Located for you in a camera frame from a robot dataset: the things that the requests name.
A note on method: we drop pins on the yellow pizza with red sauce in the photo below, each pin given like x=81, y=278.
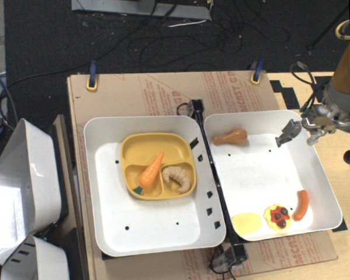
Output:
x=277, y=216

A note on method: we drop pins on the thin black rod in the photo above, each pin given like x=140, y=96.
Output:
x=214, y=169

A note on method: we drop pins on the brown chicken drumstick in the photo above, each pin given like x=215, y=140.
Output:
x=234, y=136

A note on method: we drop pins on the yellow divided plate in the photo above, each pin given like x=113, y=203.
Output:
x=146, y=146

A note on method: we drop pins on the brown cardboard board red print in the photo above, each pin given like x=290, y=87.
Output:
x=126, y=95

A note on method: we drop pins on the beige croissant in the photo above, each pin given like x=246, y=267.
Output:
x=179, y=175

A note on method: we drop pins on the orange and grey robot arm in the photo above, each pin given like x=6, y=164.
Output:
x=343, y=78

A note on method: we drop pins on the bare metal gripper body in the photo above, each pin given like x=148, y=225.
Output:
x=327, y=119

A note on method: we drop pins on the orange carrot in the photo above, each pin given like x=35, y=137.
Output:
x=150, y=173

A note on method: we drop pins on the orange sausage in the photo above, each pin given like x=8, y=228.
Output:
x=302, y=206

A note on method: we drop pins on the pale yellow flat disc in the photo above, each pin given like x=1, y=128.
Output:
x=246, y=223

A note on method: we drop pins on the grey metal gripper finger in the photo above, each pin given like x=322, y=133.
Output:
x=288, y=132
x=313, y=137

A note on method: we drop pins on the white plastic tray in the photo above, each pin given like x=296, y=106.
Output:
x=22, y=185
x=35, y=272
x=150, y=225
x=262, y=178

